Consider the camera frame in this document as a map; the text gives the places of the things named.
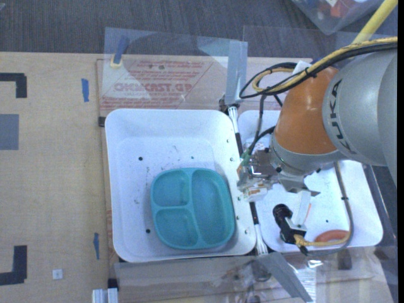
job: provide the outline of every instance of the black cylindrical connector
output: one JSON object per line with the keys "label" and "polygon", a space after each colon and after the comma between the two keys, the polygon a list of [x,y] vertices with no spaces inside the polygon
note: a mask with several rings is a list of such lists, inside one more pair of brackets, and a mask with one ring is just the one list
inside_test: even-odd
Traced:
{"label": "black cylindrical connector", "polygon": [[275,217],[276,224],[281,228],[282,222],[285,220],[285,218],[291,218],[293,212],[290,211],[287,205],[280,204],[274,207],[272,214]]}

